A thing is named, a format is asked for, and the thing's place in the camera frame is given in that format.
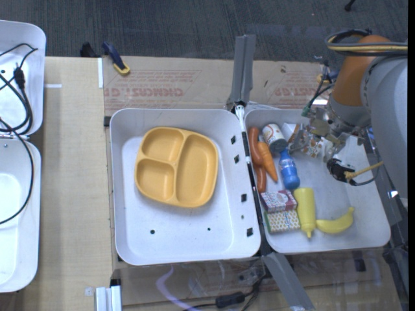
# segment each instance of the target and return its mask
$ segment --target yellow mustard bottle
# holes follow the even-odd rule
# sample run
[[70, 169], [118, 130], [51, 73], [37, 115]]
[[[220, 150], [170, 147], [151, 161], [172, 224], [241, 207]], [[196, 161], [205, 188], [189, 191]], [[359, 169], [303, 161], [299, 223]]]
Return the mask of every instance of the yellow mustard bottle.
[[297, 188], [293, 195], [297, 201], [297, 214], [300, 219], [301, 230], [307, 234], [308, 238], [311, 238], [311, 233], [316, 229], [314, 190], [307, 187]]

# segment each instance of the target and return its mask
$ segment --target blue bottle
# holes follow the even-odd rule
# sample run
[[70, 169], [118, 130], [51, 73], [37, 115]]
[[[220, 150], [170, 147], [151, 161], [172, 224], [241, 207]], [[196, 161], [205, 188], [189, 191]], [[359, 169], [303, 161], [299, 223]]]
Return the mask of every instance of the blue bottle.
[[283, 176], [286, 189], [293, 190], [300, 186], [300, 178], [297, 175], [297, 167], [293, 158], [288, 154], [287, 149], [282, 150], [279, 159], [279, 171]]

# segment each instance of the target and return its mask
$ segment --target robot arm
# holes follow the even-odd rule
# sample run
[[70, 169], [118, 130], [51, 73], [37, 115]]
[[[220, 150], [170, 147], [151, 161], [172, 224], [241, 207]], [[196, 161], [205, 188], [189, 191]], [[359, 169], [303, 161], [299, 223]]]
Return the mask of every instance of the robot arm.
[[[362, 38], [357, 44], [341, 44], [348, 36]], [[372, 127], [390, 179], [407, 198], [407, 43], [351, 30], [329, 36], [326, 44], [347, 57], [326, 107], [307, 112], [312, 132], [333, 142], [333, 155], [346, 137], [360, 137]]]

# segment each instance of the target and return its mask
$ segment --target yellow and blue tool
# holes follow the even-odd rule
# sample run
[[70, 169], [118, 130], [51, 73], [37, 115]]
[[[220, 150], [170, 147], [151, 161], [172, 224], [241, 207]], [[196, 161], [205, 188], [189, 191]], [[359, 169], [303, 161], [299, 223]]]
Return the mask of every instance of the yellow and blue tool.
[[111, 56], [115, 70], [122, 75], [127, 75], [130, 72], [130, 67], [123, 62], [119, 56], [119, 53], [111, 43], [104, 41], [104, 43], [102, 43], [102, 48], [104, 49], [105, 54], [109, 54]]

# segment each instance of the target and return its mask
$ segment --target white plastic tray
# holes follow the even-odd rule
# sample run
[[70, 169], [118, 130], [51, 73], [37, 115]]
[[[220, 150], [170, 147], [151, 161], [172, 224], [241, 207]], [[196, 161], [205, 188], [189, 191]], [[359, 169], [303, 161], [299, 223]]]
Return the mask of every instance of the white plastic tray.
[[[217, 184], [205, 205], [173, 207], [146, 198], [136, 188], [134, 163], [140, 142], [157, 126], [188, 129], [215, 143]], [[110, 133], [115, 244], [125, 262], [138, 266], [240, 259], [257, 252], [261, 237], [234, 114], [223, 109], [122, 109], [112, 117]]]
[[[255, 109], [246, 114], [247, 129], [256, 126], [259, 129], [268, 123], [304, 123], [309, 120], [301, 116], [301, 110], [288, 109]], [[346, 147], [341, 151], [342, 161], [360, 170], [370, 166], [364, 147], [357, 145], [357, 139], [350, 137]], [[374, 248], [385, 245], [390, 239], [390, 226], [383, 209], [375, 183], [360, 187], [352, 187], [334, 179], [330, 175], [322, 154], [311, 158], [301, 152], [292, 154], [300, 177], [301, 187], [312, 187], [316, 203], [317, 218], [336, 218], [347, 212], [348, 207], [355, 208], [354, 223], [343, 233], [330, 235], [317, 229], [312, 238], [300, 230], [270, 234], [266, 228], [266, 236], [270, 246], [277, 252], [285, 254], [333, 251], [341, 249]], [[279, 157], [274, 158], [278, 167]], [[267, 191], [284, 189], [282, 176], [274, 183], [267, 177]], [[372, 178], [367, 172], [355, 178], [357, 182]]]
[[[0, 52], [6, 52], [20, 43], [37, 49], [27, 56], [22, 65], [33, 115], [33, 123], [27, 133], [30, 135], [42, 125], [43, 120], [46, 37], [35, 25], [0, 20]], [[11, 80], [16, 64], [20, 65], [30, 50], [30, 47], [23, 45], [0, 56], [0, 73]], [[0, 80], [0, 87], [3, 86], [4, 82]], [[21, 102], [7, 86], [0, 89], [0, 116], [11, 126], [20, 123], [25, 116]], [[38, 269], [41, 157], [35, 146], [27, 141], [26, 144], [34, 160], [32, 194], [17, 217], [0, 225], [0, 293], [26, 287]], [[0, 221], [13, 215], [23, 205], [29, 185], [30, 160], [25, 147], [18, 139], [0, 137]]]

